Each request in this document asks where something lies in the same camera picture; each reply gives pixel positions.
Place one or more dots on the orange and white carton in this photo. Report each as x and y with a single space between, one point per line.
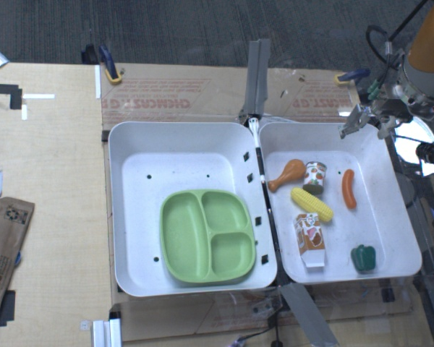
311 239

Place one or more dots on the green divided plate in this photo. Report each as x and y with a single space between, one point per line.
182 237

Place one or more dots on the black cylinder on white bracket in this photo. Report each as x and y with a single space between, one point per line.
427 152

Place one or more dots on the yellow toy corn cob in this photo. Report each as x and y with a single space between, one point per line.
311 202

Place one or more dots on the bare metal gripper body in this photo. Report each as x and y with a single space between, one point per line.
396 107

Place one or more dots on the brown paper bag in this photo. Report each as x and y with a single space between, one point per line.
1 244

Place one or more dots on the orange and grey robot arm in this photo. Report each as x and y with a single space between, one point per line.
425 38

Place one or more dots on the small can with tomato print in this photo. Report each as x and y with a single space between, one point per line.
314 177

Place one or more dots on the orange-brown toy chicken drumstick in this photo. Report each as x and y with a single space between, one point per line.
291 170

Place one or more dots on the green toy bell pepper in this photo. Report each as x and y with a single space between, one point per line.
363 258

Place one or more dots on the orange toy sausage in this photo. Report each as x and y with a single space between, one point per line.
348 190

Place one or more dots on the white plastic tray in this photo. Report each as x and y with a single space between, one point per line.
144 230
379 230

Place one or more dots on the brown cardboard board red print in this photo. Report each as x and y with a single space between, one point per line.
217 96

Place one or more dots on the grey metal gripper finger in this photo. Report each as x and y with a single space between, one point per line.
387 128
355 119

